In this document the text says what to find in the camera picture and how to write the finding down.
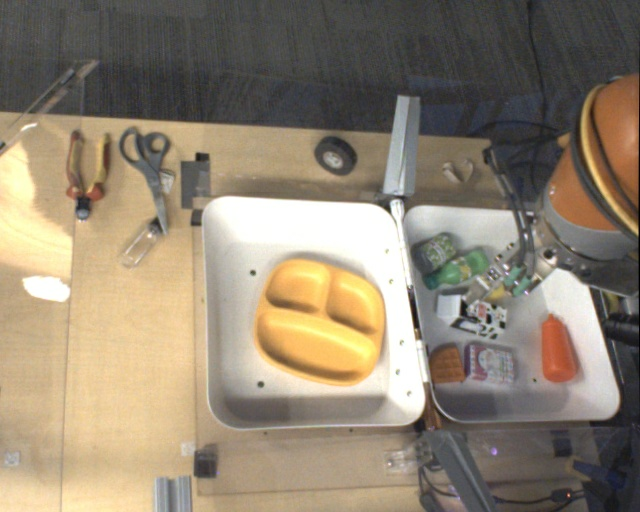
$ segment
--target red-handled pliers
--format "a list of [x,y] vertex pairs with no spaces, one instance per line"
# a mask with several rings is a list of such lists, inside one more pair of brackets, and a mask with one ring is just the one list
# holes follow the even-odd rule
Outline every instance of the red-handled pliers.
[[98,170],[85,192],[82,186],[82,176],[80,174],[80,154],[84,140],[79,130],[74,130],[71,134],[69,145],[69,155],[67,156],[67,179],[69,188],[67,196],[76,202],[76,217],[85,221],[91,213],[91,201],[99,201],[104,197],[103,184],[109,172],[109,146],[111,139],[108,134],[104,134],[98,144]]

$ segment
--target white bin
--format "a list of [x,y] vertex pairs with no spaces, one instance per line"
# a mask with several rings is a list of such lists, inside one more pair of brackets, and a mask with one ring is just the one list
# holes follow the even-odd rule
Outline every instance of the white bin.
[[[515,240],[510,212],[419,206],[406,218],[410,242],[446,231],[458,247],[489,256]],[[208,401],[236,429],[399,426],[422,414],[425,393],[406,293],[397,231],[371,204],[223,197],[203,214],[207,300]],[[374,283],[386,308],[386,332],[373,373],[355,386],[301,379],[268,364],[253,341],[258,299],[271,270],[290,258],[343,267]],[[463,343],[435,316],[435,294],[414,275],[420,321],[430,348]],[[461,422],[600,420],[619,406],[619,392],[589,290],[557,271],[530,297],[508,304],[510,324],[497,341],[514,350],[511,386],[465,381],[439,385],[441,412]],[[539,326],[547,312],[567,324],[580,363],[571,382],[544,381]]]

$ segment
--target green bottle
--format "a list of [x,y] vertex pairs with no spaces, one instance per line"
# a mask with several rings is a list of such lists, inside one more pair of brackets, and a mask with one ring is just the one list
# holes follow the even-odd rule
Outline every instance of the green bottle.
[[438,272],[422,277],[429,290],[435,290],[442,284],[460,284],[471,277],[481,274],[489,268],[489,259],[480,249],[476,249],[451,260]]

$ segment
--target black cable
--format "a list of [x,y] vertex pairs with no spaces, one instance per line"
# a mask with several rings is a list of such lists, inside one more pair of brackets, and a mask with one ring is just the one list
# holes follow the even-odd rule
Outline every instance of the black cable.
[[496,126],[501,124],[524,124],[527,126],[535,126],[537,128],[540,128],[541,130],[550,130],[554,132],[558,131],[557,128],[553,126],[549,126],[548,124],[544,124],[544,123],[536,123],[535,121],[526,121],[526,120],[520,120],[520,119],[508,119],[508,120],[489,121],[488,123],[485,123],[482,126],[476,128],[475,130],[472,130],[469,133],[467,133],[467,137],[473,137],[474,135],[478,135],[479,133],[483,132],[488,128],[495,128]]
[[496,178],[500,181],[502,188],[507,194],[507,201],[509,207],[513,212],[513,216],[516,222],[516,228],[518,229],[518,241],[520,247],[518,248],[518,259],[516,261],[517,266],[522,266],[526,262],[526,276],[527,278],[533,277],[535,271],[535,247],[533,245],[533,233],[531,232],[531,224],[527,219],[527,212],[522,204],[520,196],[516,193],[513,183],[509,175],[499,168],[499,162],[495,156],[495,152],[492,148],[489,149],[488,164],[491,170],[496,175]]
[[574,503],[575,501],[578,500],[583,500],[584,496],[578,496],[577,498],[570,498],[567,501],[565,501],[564,503],[561,503],[560,505],[558,505],[556,508],[552,508],[550,510],[545,510],[544,512],[560,512],[561,510],[564,510],[565,508],[567,508],[569,505],[571,505],[572,503]]
[[484,159],[485,162],[487,162],[487,164],[489,165],[489,168],[493,171],[493,174],[495,175],[496,179],[500,182],[506,196],[507,196],[507,202],[509,203],[509,208],[511,209],[511,213],[513,213],[513,218],[514,221],[516,223],[516,229],[518,230],[518,258],[516,260],[516,265],[518,267],[522,266],[522,263],[524,262],[524,256],[525,256],[525,251],[526,251],[526,235],[525,235],[525,228],[522,224],[522,219],[520,218],[520,214],[518,213],[518,209],[516,206],[515,201],[513,200],[512,197],[512,190],[508,190],[507,187],[509,184],[505,184],[502,181],[502,174],[504,174],[502,171],[500,171],[500,169],[498,169],[498,161],[497,158],[495,156],[495,152],[493,151],[492,147],[489,147],[487,149],[484,150]]
[[433,485],[433,483],[431,483],[431,480],[429,480],[429,477],[427,476],[427,468],[425,466],[422,466],[420,468],[420,471],[418,472],[419,475],[419,480],[420,480],[420,493],[421,494],[426,494],[426,490],[424,489],[424,482],[426,482],[429,485],[429,488],[435,492],[436,494],[439,494],[440,496],[446,496],[447,498],[460,498],[460,496],[458,496],[457,494],[454,494],[452,492],[447,492],[447,491],[443,491],[442,489],[438,489],[435,485]]
[[527,148],[527,147],[522,148],[517,153],[514,153],[514,154],[521,154],[521,153],[525,153],[526,151],[532,151],[536,146],[554,141],[557,138],[558,138],[557,135],[553,135],[553,136],[552,135],[535,135],[534,137],[527,137],[525,139],[518,139],[518,140],[496,139],[496,140],[492,140],[491,143],[494,146],[527,146],[527,145],[532,146],[531,148]]
[[[533,53],[533,62],[536,67],[536,73],[538,76],[538,86],[540,88],[540,94],[542,95],[542,101],[540,103],[540,117],[542,118],[542,122],[540,124],[545,124],[547,120],[547,92],[544,84],[544,80],[542,78],[542,69],[540,67],[540,58],[538,56],[538,50],[536,48],[536,43],[533,37],[533,0],[529,0],[527,2],[527,21],[528,21],[528,35],[529,35],[529,43],[531,44],[531,51]],[[540,128],[540,136],[543,135],[543,130]],[[533,149],[533,155],[531,157],[531,166],[529,167],[529,176],[531,179],[531,185],[535,189],[535,181],[534,175],[536,171],[536,164],[538,162],[538,155],[540,153],[540,146],[536,146]]]
[[[532,143],[534,143],[534,144],[536,144],[538,146],[541,146],[543,144],[548,144],[549,142],[553,142],[553,141],[557,140],[557,137],[556,136],[553,136],[553,137],[549,137],[549,136],[532,137],[530,140],[531,140]],[[533,148],[525,147],[525,148],[519,149],[518,151],[516,151],[515,153],[513,153],[513,154],[511,154],[509,156],[508,161],[511,161],[514,158],[519,157],[520,155],[528,153],[529,151],[533,151],[534,149],[535,149],[535,147],[533,147]]]
[[[519,167],[526,167],[526,166],[528,166],[530,164],[531,164],[531,160],[523,160],[521,162],[518,162],[518,163],[515,163],[513,165],[510,165],[509,168],[510,169],[517,169]],[[545,169],[553,169],[554,168],[553,165],[551,165],[551,164],[538,163],[538,167],[540,167],[540,166],[544,167]]]
[[[452,492],[448,492],[448,491],[443,491],[442,489],[439,489],[438,487],[436,487],[431,480],[429,480],[429,476],[427,474],[428,469],[427,469],[427,465],[424,464],[422,466],[420,466],[420,469],[418,470],[418,479],[419,479],[419,484],[420,484],[420,494],[424,495],[427,494],[429,491],[433,491],[436,494],[440,495],[440,496],[445,496],[447,498],[456,498],[456,499],[460,499],[460,496],[458,494],[454,494]],[[427,484],[429,486],[429,489],[426,489],[424,484]],[[505,504],[505,505],[538,505],[540,503],[544,503],[546,501],[555,501],[556,500],[556,496],[558,494],[567,494],[568,498],[566,501],[560,503],[560,505],[558,507],[552,508],[550,510],[545,510],[545,511],[540,511],[540,512],[558,512],[560,510],[565,509],[566,507],[568,507],[569,505],[571,505],[571,503],[573,503],[574,501],[578,501],[580,499],[584,498],[584,491],[582,489],[578,489],[577,491],[573,491],[572,489],[556,489],[554,490],[551,494],[549,494],[548,496],[544,496],[541,498],[536,498],[536,499],[532,499],[532,500],[511,500],[511,499],[507,499],[507,498],[501,498],[499,496],[495,496],[492,495],[491,497],[494,499],[494,501],[496,502],[497,505],[501,505],[501,504]]]

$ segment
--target small package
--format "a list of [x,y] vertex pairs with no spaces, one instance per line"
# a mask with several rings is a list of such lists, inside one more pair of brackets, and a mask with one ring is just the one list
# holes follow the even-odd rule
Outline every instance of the small package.
[[479,301],[471,306],[462,295],[438,295],[436,313],[451,327],[495,340],[507,327],[507,310]]
[[467,376],[492,384],[512,384],[515,379],[513,353],[482,343],[469,343],[464,349],[464,369]]
[[434,384],[462,382],[466,378],[460,351],[453,343],[436,347],[429,353],[429,371]]

